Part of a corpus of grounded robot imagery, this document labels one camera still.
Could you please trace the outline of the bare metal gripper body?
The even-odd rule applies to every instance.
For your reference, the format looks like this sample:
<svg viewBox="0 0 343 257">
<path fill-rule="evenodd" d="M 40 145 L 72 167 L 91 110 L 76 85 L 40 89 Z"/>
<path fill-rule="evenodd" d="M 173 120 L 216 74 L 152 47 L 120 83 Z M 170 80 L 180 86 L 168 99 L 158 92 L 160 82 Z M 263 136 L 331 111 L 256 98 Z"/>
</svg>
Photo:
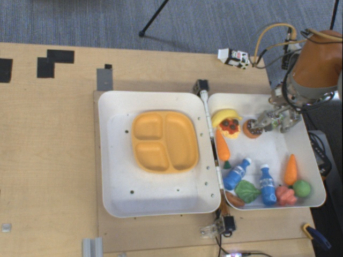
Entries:
<svg viewBox="0 0 343 257">
<path fill-rule="evenodd" d="M 315 97 L 301 94 L 293 87 L 277 87 L 271 91 L 269 103 L 273 109 L 267 112 L 269 123 L 296 124 L 300 121 L 300 115 L 316 110 L 330 102 L 335 95 L 333 90 L 320 93 L 315 89 Z"/>
</svg>

